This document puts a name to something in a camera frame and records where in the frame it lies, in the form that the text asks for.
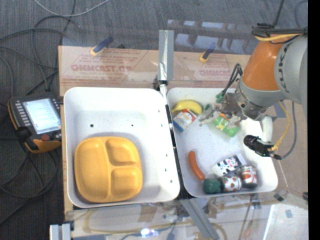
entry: toy banana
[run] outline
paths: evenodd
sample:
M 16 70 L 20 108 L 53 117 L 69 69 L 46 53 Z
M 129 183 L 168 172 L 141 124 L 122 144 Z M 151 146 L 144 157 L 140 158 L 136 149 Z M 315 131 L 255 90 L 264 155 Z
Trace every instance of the toy banana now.
M 191 110 L 192 112 L 198 115 L 202 113 L 201 105 L 198 102 L 191 99 L 184 99 L 184 100 L 178 101 L 175 107 L 171 110 L 171 113 L 175 111 L 184 110 L 184 109 Z

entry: white tray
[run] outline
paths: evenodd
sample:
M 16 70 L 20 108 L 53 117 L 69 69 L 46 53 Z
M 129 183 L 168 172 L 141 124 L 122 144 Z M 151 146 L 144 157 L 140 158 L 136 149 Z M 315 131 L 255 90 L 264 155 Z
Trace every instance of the white tray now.
M 215 101 L 215 96 L 221 92 L 219 88 L 172 88 L 168 91 L 167 99 L 170 109 L 174 108 L 180 100 L 195 100 L 204 108 L 206 104 Z M 244 145 L 246 135 L 262 136 L 262 129 L 258 121 L 243 120 L 240 129 L 234 137 L 217 129 L 211 124 L 199 126 L 196 119 L 183 132 L 174 128 L 176 147 L 181 166 L 183 183 L 190 195 L 198 198 L 210 196 L 225 196 L 245 193 L 272 192 L 278 186 L 278 176 L 270 157 L 261 157 Z M 189 166 L 188 153 L 194 150 L 199 168 L 207 178 L 215 178 L 211 168 L 216 163 L 233 155 L 241 154 L 248 164 L 255 166 L 257 170 L 258 186 L 254 189 L 242 188 L 238 192 L 223 192 L 206 194 L 203 191 L 203 183 L 199 181 Z
M 146 88 L 75 87 L 64 95 L 67 193 L 79 208 L 166 202 L 180 191 L 169 123 L 162 95 Z M 74 152 L 84 139 L 128 138 L 137 147 L 143 185 L 134 198 L 91 203 L 83 199 L 74 176 Z

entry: yellow divided plate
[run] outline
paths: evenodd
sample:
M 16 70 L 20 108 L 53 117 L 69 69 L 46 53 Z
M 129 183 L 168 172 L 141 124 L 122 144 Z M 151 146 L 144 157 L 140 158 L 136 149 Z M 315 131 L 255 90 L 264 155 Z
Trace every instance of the yellow divided plate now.
M 92 137 L 75 149 L 74 174 L 81 196 L 93 203 L 110 203 L 136 196 L 143 184 L 135 144 L 117 136 Z

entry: sausage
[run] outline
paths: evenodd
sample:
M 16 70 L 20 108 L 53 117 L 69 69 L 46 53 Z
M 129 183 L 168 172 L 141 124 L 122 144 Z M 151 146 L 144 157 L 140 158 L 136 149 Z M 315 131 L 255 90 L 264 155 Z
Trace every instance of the sausage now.
M 200 170 L 197 160 L 196 160 L 196 153 L 194 151 L 190 151 L 188 154 L 189 165 L 191 170 L 193 171 L 194 175 L 198 178 L 199 181 L 203 181 L 206 177 L 204 173 Z

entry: screen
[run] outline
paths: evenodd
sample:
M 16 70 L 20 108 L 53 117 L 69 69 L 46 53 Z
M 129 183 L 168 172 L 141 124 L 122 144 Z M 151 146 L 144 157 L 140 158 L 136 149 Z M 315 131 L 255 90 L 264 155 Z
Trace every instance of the screen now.
M 22 103 L 37 134 L 61 129 L 61 120 L 49 98 Z

